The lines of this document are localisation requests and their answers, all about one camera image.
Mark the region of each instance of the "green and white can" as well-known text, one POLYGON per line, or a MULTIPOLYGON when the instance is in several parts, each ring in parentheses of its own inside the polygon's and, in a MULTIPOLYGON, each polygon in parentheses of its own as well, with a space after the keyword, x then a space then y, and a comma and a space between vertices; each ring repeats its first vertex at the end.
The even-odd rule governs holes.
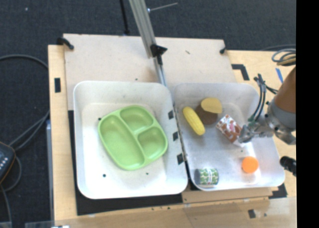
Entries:
POLYGON ((194 178, 197 185, 212 187, 218 184, 219 174, 215 168, 196 169, 194 178))

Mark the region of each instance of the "black electronic device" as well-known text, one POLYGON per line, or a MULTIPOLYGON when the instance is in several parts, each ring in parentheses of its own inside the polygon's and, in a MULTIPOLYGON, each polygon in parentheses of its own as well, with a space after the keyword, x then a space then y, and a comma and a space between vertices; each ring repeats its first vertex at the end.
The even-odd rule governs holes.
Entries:
POLYGON ((12 147, 0 142, 0 184, 9 173, 15 160, 15 151, 12 147))

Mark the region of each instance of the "black pole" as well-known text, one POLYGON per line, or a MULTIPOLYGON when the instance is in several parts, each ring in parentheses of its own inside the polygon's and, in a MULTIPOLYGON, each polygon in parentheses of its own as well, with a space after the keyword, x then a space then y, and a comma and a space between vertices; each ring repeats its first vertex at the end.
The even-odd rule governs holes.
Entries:
POLYGON ((124 27, 125 27, 124 34, 130 34, 123 0, 120 0, 120 5, 121 5, 121 11, 122 11, 123 22, 124 22, 124 27))

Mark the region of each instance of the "white tray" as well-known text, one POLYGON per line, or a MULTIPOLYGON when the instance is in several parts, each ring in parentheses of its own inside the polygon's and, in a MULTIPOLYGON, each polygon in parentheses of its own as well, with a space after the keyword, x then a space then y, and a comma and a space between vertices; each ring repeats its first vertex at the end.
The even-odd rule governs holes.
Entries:
POLYGON ((74 127, 77 184, 91 199, 130 198, 181 193, 187 186, 182 153, 170 91, 159 83, 84 81, 74 88, 74 127), (149 165, 127 171, 110 158, 98 136, 99 118, 129 105, 147 108, 162 126, 167 139, 166 153, 149 165))
POLYGON ((216 168, 219 172, 217 185, 207 188, 196 185, 203 191, 241 189, 256 187, 276 187, 285 179, 279 155, 273 138, 254 138, 244 147, 233 145, 217 130, 216 123, 205 125, 205 134, 198 136, 187 123, 182 109, 190 106, 195 109, 206 97, 216 97, 221 101, 224 115, 230 115, 241 127, 255 111, 259 94, 248 84, 240 83, 185 83, 174 89, 174 101, 181 139, 186 152, 190 178, 195 183, 196 169, 216 168), (259 169, 246 174, 241 162, 246 156, 254 156, 259 161, 259 169))

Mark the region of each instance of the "black floor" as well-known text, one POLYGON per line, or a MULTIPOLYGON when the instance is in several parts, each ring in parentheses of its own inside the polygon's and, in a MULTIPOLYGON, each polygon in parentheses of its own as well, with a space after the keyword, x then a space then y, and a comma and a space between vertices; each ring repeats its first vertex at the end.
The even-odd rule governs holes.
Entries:
MULTIPOLYGON (((297 0, 146 0, 149 8, 175 2, 150 13, 156 36, 223 39, 228 49, 239 50, 296 44, 297 0)), ((124 5, 130 35, 138 35, 128 0, 124 5)), ((125 30, 119 0, 0 0, 0 57, 24 54, 47 62, 48 44, 63 33, 122 35, 125 30)), ((9 144, 38 121, 49 108, 48 95, 42 64, 0 59, 0 141, 9 144)), ((50 219, 45 126, 17 156, 22 176, 7 197, 13 227, 23 228, 50 219)), ((3 187, 17 175, 15 164, 3 187)), ((0 222, 7 220, 0 194, 0 222)))

